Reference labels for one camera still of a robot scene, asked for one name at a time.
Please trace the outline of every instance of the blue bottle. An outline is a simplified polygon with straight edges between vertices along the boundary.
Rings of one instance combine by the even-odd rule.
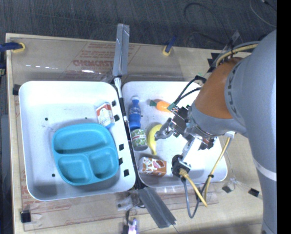
[[[141,108],[139,106],[139,98],[137,96],[133,96],[128,114],[129,128],[131,131],[141,127],[140,120]]]

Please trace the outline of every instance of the yellow cable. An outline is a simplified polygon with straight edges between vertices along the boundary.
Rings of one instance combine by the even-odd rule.
[[[220,160],[222,159],[223,155],[225,154],[225,151],[226,151],[226,149],[227,149],[228,144],[229,144],[230,141],[231,141],[231,138],[228,137],[227,140],[226,140],[226,143],[225,143],[225,145],[224,145],[224,147],[223,147],[223,149],[222,149],[222,152],[220,153],[220,155],[219,155],[219,157],[218,157],[218,159],[217,159],[217,161],[216,161],[216,163],[215,163],[213,169],[211,170],[211,172],[210,172],[209,175],[208,175],[208,178],[207,178],[207,180],[206,180],[205,189],[204,189],[204,198],[205,198],[205,199],[206,199],[206,195],[207,195],[207,193],[208,193],[208,187],[209,187],[209,184],[210,184],[210,180],[211,180],[211,178],[212,178],[212,176],[213,176],[213,174],[214,174],[214,171],[215,171],[217,165],[219,164]]]
[[[232,55],[233,53],[236,53],[236,52],[240,52],[240,51],[244,51],[244,50],[248,50],[248,49],[253,49],[253,48],[256,48],[258,44],[251,44],[251,45],[248,45],[248,46],[244,46],[244,47],[240,47],[240,48],[237,48],[237,49],[232,49],[231,51],[223,54],[222,56],[220,56],[220,58],[217,60],[216,62],[216,67],[219,65],[219,63],[225,59],[226,57]]]
[[[189,174],[186,172],[185,169],[180,168],[179,170],[179,175],[184,177],[185,179],[187,179],[189,181],[189,183],[191,184],[191,186],[193,187],[195,193],[198,195],[199,199],[201,200],[201,202],[207,207],[208,204],[206,203],[206,201],[204,200],[204,198],[202,197],[201,193],[199,192],[198,188],[196,187],[196,185],[193,183],[193,181],[191,180],[191,178],[189,177]]]

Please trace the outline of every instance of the banana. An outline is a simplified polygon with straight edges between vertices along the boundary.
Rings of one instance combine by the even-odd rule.
[[[156,141],[155,141],[155,133],[160,130],[162,124],[158,124],[158,125],[155,125],[154,127],[151,128],[148,136],[147,136],[147,144],[149,146],[149,148],[152,150],[152,153],[154,155],[156,155]]]

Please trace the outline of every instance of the blue plate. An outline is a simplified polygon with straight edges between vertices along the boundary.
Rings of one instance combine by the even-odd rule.
[[[97,123],[60,128],[52,138],[60,176],[71,185],[88,185],[113,177],[119,169],[114,139]]]

